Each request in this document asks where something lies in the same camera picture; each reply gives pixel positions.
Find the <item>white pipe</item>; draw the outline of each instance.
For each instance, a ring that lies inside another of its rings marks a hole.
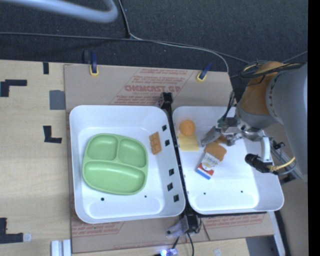
[[[26,6],[43,11],[71,16],[90,22],[110,23],[118,17],[118,9],[112,0],[103,0],[107,11],[95,10],[63,0],[0,0],[0,2]]]

